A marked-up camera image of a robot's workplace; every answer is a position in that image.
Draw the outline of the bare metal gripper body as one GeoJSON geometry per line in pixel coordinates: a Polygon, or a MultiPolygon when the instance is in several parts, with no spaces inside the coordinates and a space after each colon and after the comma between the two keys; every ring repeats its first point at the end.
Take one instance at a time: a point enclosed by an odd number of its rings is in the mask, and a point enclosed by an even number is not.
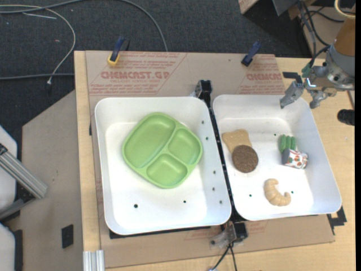
{"type": "Polygon", "coordinates": [[[331,65],[314,66],[306,80],[309,89],[325,90],[334,88],[336,90],[355,90],[354,77],[339,67],[331,65]]]}

